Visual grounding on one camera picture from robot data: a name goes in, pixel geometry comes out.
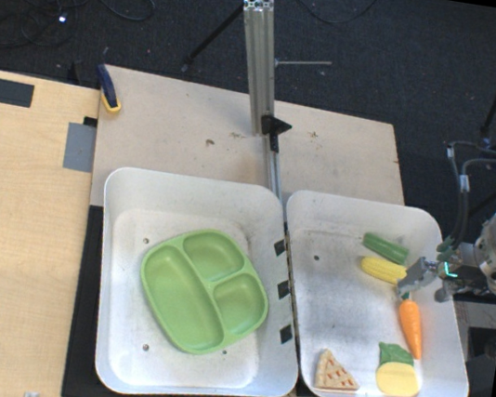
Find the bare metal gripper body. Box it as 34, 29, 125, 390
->
423, 227, 496, 303

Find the yellow corn cob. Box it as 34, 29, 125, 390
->
357, 255, 411, 287

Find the green celery stick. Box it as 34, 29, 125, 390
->
359, 231, 412, 267

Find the orange carrot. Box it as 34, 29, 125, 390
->
390, 291, 433, 363

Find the white plastic tray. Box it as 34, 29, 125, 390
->
255, 186, 496, 397
70, 160, 329, 397

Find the yellow pineapple with green leaves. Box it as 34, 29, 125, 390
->
370, 340, 428, 397

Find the thin black and white rod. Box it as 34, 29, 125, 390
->
231, 135, 334, 351

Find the green divided plate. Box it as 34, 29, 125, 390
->
126, 218, 281, 366

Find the pale wood board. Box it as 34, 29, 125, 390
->
49, 63, 486, 397

